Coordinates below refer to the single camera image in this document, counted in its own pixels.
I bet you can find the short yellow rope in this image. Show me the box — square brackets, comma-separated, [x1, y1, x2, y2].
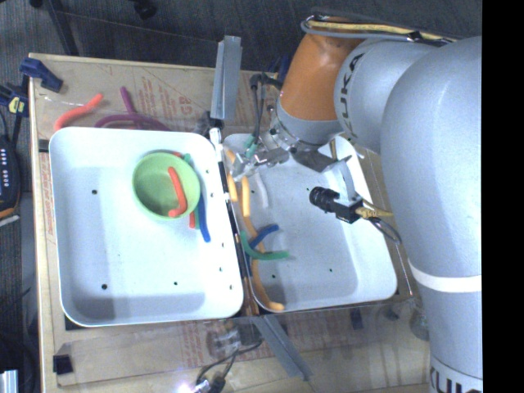
[225, 148, 239, 203]

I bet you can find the brown cardboard board red print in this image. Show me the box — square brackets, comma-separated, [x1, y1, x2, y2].
[28, 52, 423, 389]

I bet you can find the long yellow rope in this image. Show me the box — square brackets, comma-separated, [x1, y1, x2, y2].
[240, 175, 286, 312]

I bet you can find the green rope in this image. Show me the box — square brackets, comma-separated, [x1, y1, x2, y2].
[239, 230, 290, 261]

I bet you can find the purple rope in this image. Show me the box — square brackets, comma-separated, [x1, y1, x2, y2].
[93, 86, 171, 132]

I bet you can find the black cylinder on white bracket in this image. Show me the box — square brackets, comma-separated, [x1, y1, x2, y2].
[309, 164, 365, 225]

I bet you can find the white plastic tray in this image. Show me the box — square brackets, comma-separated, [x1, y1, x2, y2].
[48, 126, 245, 328]
[222, 133, 399, 314]

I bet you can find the orange-red rope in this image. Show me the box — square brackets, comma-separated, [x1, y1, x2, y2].
[52, 93, 104, 133]

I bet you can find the white rope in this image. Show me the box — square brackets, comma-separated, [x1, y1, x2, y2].
[252, 172, 270, 209]

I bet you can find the short red rope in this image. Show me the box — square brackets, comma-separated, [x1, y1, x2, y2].
[167, 166, 189, 219]

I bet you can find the blue rope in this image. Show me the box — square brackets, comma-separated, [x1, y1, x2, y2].
[196, 192, 212, 244]
[248, 224, 281, 251]

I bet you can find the green bowl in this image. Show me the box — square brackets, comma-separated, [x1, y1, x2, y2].
[131, 151, 202, 221]

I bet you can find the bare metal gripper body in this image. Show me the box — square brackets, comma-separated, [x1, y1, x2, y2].
[242, 130, 303, 170]

